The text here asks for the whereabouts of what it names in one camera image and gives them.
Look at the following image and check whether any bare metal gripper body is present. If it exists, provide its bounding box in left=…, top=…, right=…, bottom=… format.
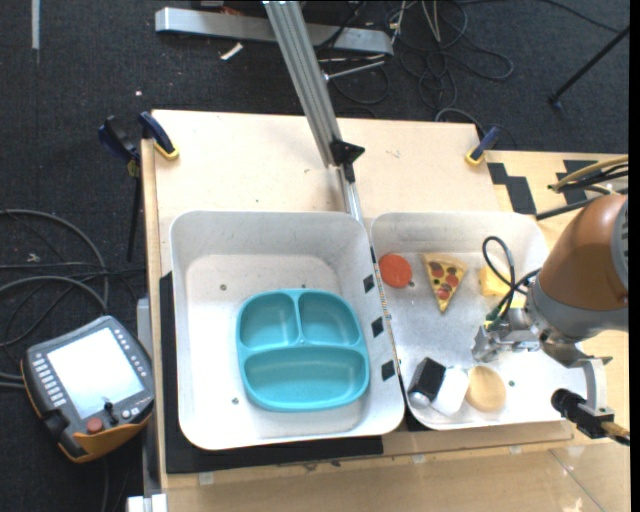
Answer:
left=491, top=306, right=545, bottom=354

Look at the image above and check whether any tan round biscuit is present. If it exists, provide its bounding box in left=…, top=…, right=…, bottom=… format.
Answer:
left=464, top=364, right=508, bottom=414

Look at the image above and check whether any yellow cheese wedge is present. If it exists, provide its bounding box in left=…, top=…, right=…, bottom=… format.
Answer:
left=478, top=264, right=526, bottom=309

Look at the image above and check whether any white plastic tray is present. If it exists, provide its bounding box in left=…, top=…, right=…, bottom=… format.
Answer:
left=168, top=209, right=406, bottom=451
left=369, top=211, right=576, bottom=432

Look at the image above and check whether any pizza slice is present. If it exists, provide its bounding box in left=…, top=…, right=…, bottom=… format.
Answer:
left=420, top=252, right=470, bottom=315

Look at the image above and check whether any orange round disc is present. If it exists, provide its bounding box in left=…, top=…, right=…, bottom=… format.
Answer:
left=378, top=253, right=414, bottom=289

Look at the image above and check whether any blue divided plate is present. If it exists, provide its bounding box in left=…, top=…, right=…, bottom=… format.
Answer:
left=235, top=288, right=372, bottom=413

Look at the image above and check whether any pale wood board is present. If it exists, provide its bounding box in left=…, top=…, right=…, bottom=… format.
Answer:
left=149, top=108, right=575, bottom=494

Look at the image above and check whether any black cylinder on white bracket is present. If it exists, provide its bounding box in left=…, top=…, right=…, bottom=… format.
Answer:
left=542, top=337, right=617, bottom=440

